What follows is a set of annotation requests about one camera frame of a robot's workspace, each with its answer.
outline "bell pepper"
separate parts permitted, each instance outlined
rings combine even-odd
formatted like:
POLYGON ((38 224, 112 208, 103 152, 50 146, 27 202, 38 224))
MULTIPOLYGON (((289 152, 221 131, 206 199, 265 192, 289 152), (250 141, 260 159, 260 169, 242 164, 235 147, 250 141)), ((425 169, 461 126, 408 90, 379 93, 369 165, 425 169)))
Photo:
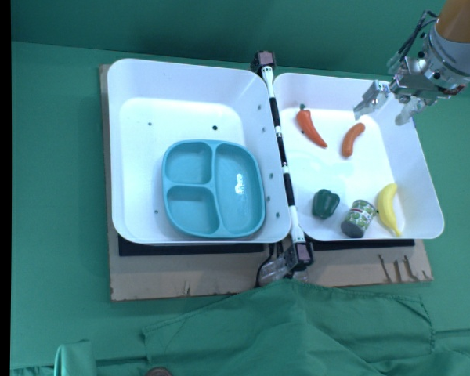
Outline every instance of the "bell pepper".
POLYGON ((332 216, 339 205, 339 196, 330 190, 320 190, 313 196, 312 214, 321 219, 332 216))

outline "sausage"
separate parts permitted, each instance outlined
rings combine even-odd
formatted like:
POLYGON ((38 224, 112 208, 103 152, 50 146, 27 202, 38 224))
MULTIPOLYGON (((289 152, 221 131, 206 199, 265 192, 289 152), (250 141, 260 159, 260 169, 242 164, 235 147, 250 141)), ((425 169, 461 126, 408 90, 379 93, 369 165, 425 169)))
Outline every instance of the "sausage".
POLYGON ((305 105, 299 107, 299 112, 296 114, 296 120, 301 127, 301 130, 308 136, 314 143, 321 147, 327 147, 327 144, 320 136, 319 132, 315 129, 312 122, 312 115, 310 110, 305 110, 305 105))
POLYGON ((343 145, 342 145, 342 155, 344 157, 350 157, 353 154, 353 143, 357 136, 359 136, 364 130, 366 126, 359 122, 355 124, 351 129, 347 131, 345 137, 343 138, 343 145))

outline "yellow banana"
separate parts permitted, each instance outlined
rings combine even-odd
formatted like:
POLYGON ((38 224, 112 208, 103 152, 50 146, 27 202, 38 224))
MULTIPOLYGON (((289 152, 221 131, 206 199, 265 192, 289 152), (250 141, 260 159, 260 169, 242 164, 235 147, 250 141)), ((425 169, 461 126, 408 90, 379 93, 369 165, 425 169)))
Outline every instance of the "yellow banana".
POLYGON ((397 218, 393 210, 393 198, 397 192, 397 184, 390 183, 383 188, 378 194, 378 212, 379 219, 385 226, 392 229, 397 237, 401 232, 397 228, 397 218))

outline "teal plate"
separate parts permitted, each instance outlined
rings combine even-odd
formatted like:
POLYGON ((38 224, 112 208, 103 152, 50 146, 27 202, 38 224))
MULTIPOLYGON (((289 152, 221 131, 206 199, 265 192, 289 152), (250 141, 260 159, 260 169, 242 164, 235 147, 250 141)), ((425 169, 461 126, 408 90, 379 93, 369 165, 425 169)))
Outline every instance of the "teal plate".
POLYGON ((244 146, 209 139, 170 146, 162 161, 165 211, 184 233, 205 238, 241 238, 265 219, 261 174, 244 146))

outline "can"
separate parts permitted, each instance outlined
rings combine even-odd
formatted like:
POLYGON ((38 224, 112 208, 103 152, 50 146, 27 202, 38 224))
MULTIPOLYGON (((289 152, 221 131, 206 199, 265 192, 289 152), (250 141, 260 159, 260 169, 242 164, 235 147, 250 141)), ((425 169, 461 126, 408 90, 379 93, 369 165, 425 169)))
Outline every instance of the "can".
POLYGON ((351 238, 362 238, 377 213, 369 202, 362 199, 354 201, 341 224, 342 232, 351 238))

